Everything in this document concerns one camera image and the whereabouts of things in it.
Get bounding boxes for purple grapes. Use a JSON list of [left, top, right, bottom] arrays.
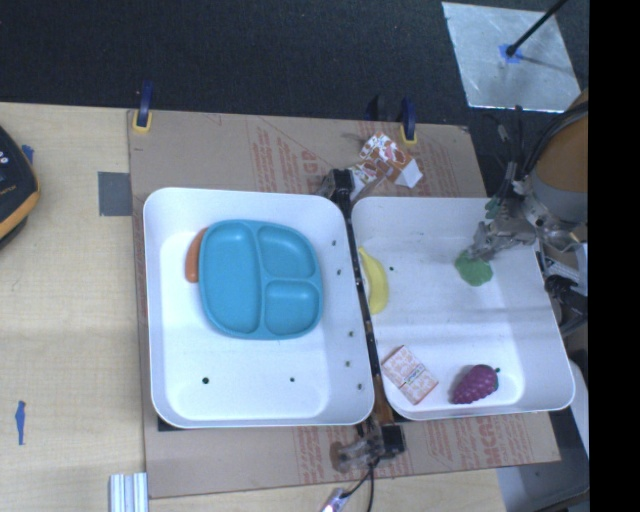
[[450, 363, 502, 406]]

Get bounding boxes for green broccoli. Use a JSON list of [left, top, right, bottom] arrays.
[[454, 249, 494, 288]]

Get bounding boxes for black block with thin wires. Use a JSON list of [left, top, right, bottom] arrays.
[[330, 168, 355, 202], [381, 423, 406, 454]]

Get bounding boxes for thin black and white rod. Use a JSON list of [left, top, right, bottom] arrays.
[[341, 198, 388, 427]]

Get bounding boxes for black cylinder on white bracket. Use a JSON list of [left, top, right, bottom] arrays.
[[536, 239, 590, 304]]

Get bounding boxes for yellow banana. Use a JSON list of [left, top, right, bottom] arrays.
[[357, 246, 391, 316]]

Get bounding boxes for orange and white carton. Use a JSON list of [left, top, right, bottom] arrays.
[[349, 131, 425, 194], [380, 344, 440, 406]]

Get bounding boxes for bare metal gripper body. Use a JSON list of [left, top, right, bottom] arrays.
[[488, 198, 549, 249]]

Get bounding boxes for blue divided plate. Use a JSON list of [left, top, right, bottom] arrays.
[[197, 218, 325, 342]]

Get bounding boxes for brown cardboard board red print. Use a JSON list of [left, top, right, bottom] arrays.
[[126, 109, 562, 499]]

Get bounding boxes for white plastic tray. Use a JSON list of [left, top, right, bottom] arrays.
[[142, 186, 376, 430], [349, 195, 577, 422]]

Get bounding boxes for orange sausage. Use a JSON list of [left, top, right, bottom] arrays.
[[184, 227, 210, 285]]

